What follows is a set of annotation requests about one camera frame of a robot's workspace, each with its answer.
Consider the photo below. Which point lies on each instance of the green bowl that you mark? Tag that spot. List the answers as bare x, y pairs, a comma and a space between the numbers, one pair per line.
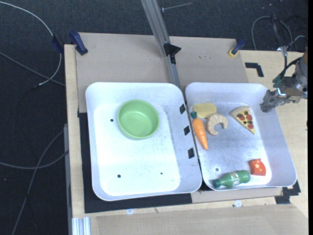
138, 120

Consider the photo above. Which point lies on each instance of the orange packet with star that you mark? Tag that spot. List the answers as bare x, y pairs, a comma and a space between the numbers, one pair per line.
258, 167

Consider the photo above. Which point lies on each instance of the orange toy carrot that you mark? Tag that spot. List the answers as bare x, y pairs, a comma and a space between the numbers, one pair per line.
200, 131

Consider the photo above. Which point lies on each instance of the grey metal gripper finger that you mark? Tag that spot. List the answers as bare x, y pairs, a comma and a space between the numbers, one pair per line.
274, 103
264, 101

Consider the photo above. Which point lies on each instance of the white plastic tray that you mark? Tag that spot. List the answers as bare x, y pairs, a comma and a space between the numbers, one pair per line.
232, 150
137, 165

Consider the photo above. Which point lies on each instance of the pale yellow toy cheese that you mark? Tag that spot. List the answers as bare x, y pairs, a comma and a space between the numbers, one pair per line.
205, 109

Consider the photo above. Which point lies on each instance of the beige toy croissant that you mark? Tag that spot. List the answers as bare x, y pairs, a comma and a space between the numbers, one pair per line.
215, 122

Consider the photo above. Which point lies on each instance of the brown cardboard board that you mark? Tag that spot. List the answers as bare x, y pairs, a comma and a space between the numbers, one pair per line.
127, 62

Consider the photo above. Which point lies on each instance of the brown cardboard sheet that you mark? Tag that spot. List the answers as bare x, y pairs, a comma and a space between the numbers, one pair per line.
200, 220

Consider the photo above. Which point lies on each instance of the toy pizza slice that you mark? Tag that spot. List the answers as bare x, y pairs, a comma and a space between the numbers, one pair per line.
244, 118

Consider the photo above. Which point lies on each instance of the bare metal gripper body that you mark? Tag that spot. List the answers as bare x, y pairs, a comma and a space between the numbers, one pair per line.
294, 89

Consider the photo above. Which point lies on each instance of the green bottle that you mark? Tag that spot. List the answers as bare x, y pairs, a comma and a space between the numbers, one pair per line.
232, 179

